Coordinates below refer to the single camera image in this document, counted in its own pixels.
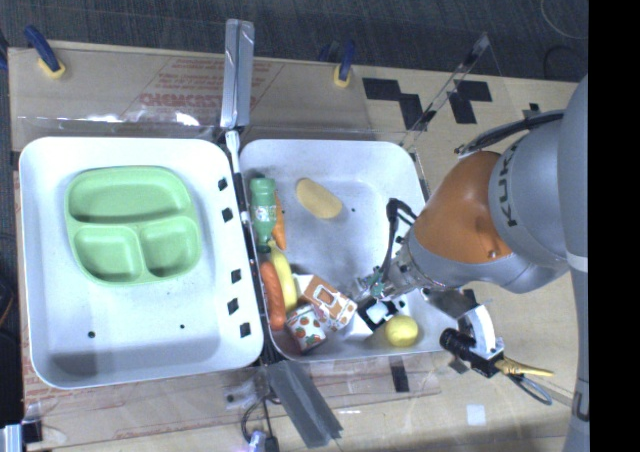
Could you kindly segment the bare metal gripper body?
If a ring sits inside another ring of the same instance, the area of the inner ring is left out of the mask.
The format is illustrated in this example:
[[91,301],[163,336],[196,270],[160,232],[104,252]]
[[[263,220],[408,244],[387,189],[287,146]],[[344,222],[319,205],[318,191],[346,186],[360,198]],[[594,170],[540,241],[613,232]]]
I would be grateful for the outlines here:
[[356,283],[356,302],[364,305],[370,301],[392,300],[416,288],[412,278],[411,262],[397,254],[382,266]]

